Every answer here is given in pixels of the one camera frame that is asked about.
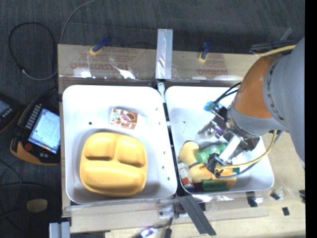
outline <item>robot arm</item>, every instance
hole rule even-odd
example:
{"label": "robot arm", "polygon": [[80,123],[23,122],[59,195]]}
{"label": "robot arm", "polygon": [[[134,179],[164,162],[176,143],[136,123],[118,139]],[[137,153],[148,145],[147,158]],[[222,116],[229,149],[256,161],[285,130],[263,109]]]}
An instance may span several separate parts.
{"label": "robot arm", "polygon": [[210,156],[208,169],[226,165],[239,153],[253,150],[269,131],[290,133],[305,168],[305,38],[284,56],[261,57],[244,77],[229,109],[214,107],[212,134],[228,146]]}

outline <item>lit display screen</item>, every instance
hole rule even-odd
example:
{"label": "lit display screen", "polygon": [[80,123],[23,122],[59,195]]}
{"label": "lit display screen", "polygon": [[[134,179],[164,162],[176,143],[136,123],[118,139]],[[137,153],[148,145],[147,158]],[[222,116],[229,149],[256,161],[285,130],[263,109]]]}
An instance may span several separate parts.
{"label": "lit display screen", "polygon": [[0,114],[7,110],[10,107],[10,105],[8,105],[7,103],[0,101]]}
{"label": "lit display screen", "polygon": [[59,116],[46,109],[42,109],[31,132],[29,141],[52,153],[57,153],[60,145]]}

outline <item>gray tape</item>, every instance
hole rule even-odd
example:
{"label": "gray tape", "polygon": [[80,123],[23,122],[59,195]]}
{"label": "gray tape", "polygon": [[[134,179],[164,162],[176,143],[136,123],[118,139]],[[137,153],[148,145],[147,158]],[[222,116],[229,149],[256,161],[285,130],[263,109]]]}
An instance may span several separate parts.
{"label": "gray tape", "polygon": [[156,79],[171,79],[172,75],[173,30],[158,30]]}

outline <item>dark fabric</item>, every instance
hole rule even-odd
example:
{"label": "dark fabric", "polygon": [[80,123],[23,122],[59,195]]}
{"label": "dark fabric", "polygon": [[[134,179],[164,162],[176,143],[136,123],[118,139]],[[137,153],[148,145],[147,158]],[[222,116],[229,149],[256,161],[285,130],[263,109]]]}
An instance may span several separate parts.
{"label": "dark fabric", "polygon": [[[53,80],[34,81],[21,73],[9,53],[11,30],[21,23],[39,22],[58,43],[72,11],[88,1],[0,0],[1,93],[27,105],[54,86]],[[291,30],[288,40],[303,38],[305,0],[98,0],[76,11],[62,43],[93,45],[110,35],[112,46],[155,49],[158,28],[173,29],[175,50],[198,51],[211,40],[211,52],[247,54],[251,45],[278,41],[287,30]],[[12,48],[31,76],[46,77],[52,72],[53,50],[46,29],[36,24],[19,28],[12,36]],[[37,166],[13,156],[9,146],[15,123],[0,134],[0,160],[23,182],[41,184],[50,192],[41,187],[2,186],[19,180],[0,163],[0,237],[46,238],[48,222],[59,220],[60,166]],[[25,203],[37,196],[47,197],[49,208],[30,215]]]}

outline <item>blue clamp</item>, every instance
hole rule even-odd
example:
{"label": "blue clamp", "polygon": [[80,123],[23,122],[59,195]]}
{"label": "blue clamp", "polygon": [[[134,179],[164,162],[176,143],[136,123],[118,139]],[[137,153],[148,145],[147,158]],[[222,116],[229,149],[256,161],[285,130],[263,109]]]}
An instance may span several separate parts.
{"label": "blue clamp", "polygon": [[202,51],[200,52],[199,55],[199,61],[206,61],[207,59],[207,54],[210,51],[211,48],[211,41],[208,40],[206,43],[204,43]]}
{"label": "blue clamp", "polygon": [[95,56],[103,49],[104,46],[107,46],[111,41],[112,38],[110,36],[103,38],[96,45],[90,48],[90,53]]}

